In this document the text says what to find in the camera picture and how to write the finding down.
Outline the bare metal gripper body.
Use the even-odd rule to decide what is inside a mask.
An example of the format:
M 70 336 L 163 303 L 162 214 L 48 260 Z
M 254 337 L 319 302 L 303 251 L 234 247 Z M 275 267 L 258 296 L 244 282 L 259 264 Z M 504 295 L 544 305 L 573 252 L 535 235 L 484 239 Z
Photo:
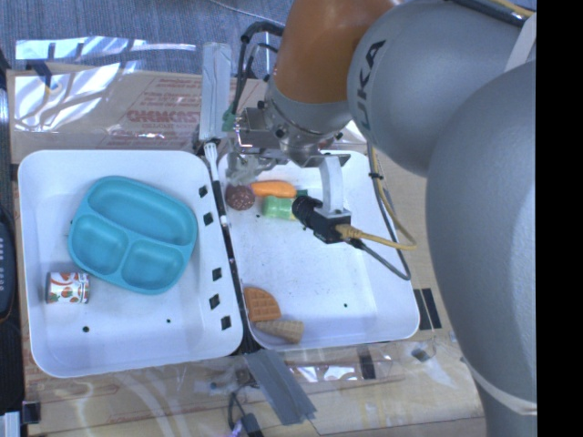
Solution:
M 275 107 L 246 108 L 237 123 L 237 150 L 283 164 L 319 166 L 324 148 L 343 137 L 343 126 L 324 130 L 301 126 Z

